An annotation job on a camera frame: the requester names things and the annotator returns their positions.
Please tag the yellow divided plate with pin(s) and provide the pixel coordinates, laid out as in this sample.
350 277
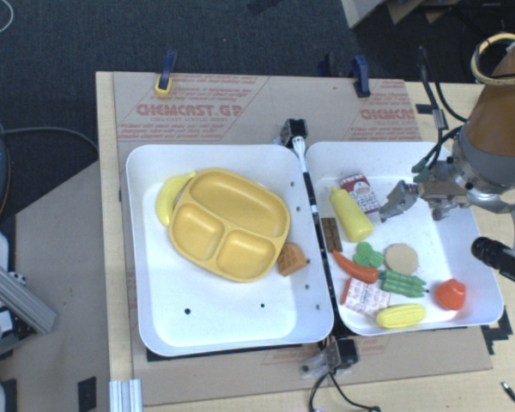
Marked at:
229 223

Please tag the white plastic tray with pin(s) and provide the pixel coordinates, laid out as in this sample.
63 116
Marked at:
223 311
446 247

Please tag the yellow corn cob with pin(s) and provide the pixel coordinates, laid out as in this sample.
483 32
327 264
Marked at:
401 316

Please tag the green beans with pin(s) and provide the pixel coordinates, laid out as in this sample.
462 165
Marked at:
401 283

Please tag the orange red tomato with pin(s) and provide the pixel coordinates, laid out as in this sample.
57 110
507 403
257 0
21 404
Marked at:
450 294

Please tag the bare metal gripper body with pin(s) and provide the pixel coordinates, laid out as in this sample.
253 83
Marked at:
446 189

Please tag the brown waffle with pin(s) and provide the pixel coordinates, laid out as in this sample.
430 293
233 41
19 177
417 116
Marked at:
292 259

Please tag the brown chocolate bar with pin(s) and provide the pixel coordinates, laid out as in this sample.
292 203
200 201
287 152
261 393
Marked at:
331 235

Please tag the yellow banana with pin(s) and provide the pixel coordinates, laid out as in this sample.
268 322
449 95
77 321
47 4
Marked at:
165 198

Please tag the red and white packet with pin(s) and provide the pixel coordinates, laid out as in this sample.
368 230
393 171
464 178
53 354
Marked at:
365 297

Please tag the black cylinder on white bracket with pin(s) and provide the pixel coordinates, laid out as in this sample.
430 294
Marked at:
493 256

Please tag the red and white carton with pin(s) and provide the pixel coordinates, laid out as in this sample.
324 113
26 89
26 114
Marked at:
365 193

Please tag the thin black and white rod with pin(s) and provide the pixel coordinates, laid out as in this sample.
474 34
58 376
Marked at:
313 206

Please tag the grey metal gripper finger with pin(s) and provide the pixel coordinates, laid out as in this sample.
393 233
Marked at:
442 210
398 200

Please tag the green leafy vegetable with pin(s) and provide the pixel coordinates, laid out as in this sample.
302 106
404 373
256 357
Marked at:
367 254

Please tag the tan round biscuit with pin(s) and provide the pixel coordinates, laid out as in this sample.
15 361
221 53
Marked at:
401 258

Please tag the yellow mustard bottle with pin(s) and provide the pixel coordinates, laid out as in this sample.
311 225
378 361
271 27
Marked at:
352 217

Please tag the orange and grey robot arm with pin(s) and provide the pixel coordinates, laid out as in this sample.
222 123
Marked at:
493 114

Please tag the brown cardboard board red print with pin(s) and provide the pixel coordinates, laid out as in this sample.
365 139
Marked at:
240 114

